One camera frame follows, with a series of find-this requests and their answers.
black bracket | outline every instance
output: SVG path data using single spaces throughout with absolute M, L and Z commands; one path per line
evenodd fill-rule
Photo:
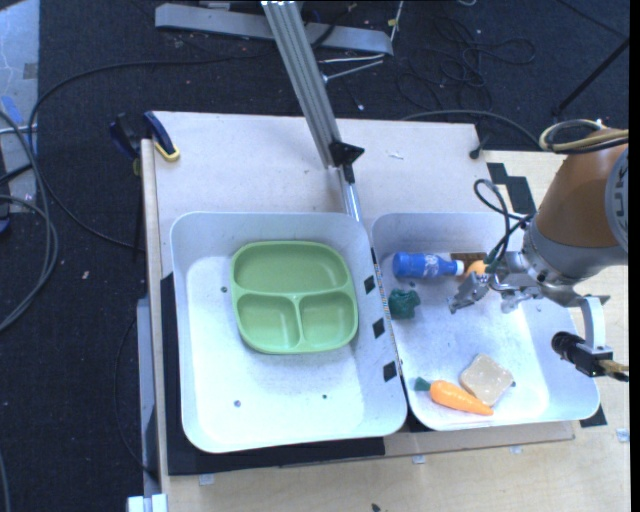
M 334 165 L 336 167 L 342 167 L 345 181 L 348 183 L 355 183 L 356 178 L 353 173 L 352 165 L 353 162 L 355 162 L 360 155 L 364 153 L 364 148 L 352 146 L 346 142 L 334 141 L 329 144 L 329 151 L 331 152 Z

bread slice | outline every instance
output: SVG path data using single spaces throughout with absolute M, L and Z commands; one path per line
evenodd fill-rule
M 478 354 L 459 380 L 469 393 L 493 407 L 513 384 L 513 375 L 488 355 Z

wooden surface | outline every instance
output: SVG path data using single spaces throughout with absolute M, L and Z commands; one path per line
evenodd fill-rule
M 148 141 L 143 141 L 143 152 L 156 407 L 162 418 L 162 351 L 157 345 L 156 312 L 163 271 L 156 165 Z M 487 162 L 504 163 L 511 176 L 526 176 L 536 204 L 562 162 L 562 157 L 543 153 L 486 152 L 484 157 Z M 615 359 L 628 364 L 627 268 L 606 269 L 579 291 L 611 296 L 605 305 L 607 341 Z M 160 421 L 161 489 L 168 496 L 170 512 L 368 512 L 377 507 L 389 512 L 631 510 L 630 443 L 618 435 L 618 429 L 630 429 L 629 385 L 602 378 L 598 387 L 608 424 L 582 428 L 575 422 L 571 440 L 462 451 L 451 443 L 453 451 L 430 453 L 423 463 L 411 457 L 388 457 L 242 470 L 216 474 L 211 485 L 200 485 L 193 476 L 166 474 L 166 433 Z

robotic arm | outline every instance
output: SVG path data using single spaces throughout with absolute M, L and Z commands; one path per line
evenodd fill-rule
M 455 313 L 493 290 L 501 294 L 504 313 L 523 300 L 543 297 L 580 307 L 585 339 L 560 332 L 552 340 L 553 349 L 590 377 L 628 381 L 628 367 L 615 363 L 605 344 L 602 304 L 608 297 L 581 296 L 574 290 L 606 267 L 628 264 L 628 131 L 597 126 L 589 136 L 568 144 L 549 142 L 559 125 L 543 133 L 543 149 L 568 157 L 537 213 L 520 221 L 525 229 L 522 248 L 485 260 L 485 271 L 469 273 L 448 303 Z

white tray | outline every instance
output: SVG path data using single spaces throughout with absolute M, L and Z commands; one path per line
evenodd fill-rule
M 342 213 L 193 212 L 175 221 L 170 239 L 182 424 L 194 446 L 233 452 L 385 436 L 403 425 L 407 402 L 395 346 L 388 328 L 373 328 L 385 313 L 377 283 L 371 287 L 375 270 L 361 224 Z M 359 315 L 347 346 L 268 355 L 242 341 L 229 291 L 231 258 L 264 240 L 320 242 L 343 256 Z
M 447 297 L 461 278 L 398 280 L 392 259 L 397 251 L 489 252 L 504 234 L 496 213 L 398 213 L 378 218 L 372 226 L 373 246 L 387 296 L 394 288 L 413 289 L 421 304 L 412 319 L 392 320 L 402 361 L 409 406 L 434 430 L 579 420 L 592 416 L 600 398 L 593 379 L 562 361 L 551 348 L 561 330 L 576 332 L 567 309 L 547 300 L 529 300 L 509 314 L 500 310 L 500 295 L 490 291 L 480 302 L 451 314 Z M 516 232 L 510 250 L 521 247 Z M 484 352 L 509 369 L 515 386 L 496 404 L 493 416 L 455 411 L 435 404 L 428 393 L 413 390 L 415 379 L 458 383 L 460 373 Z

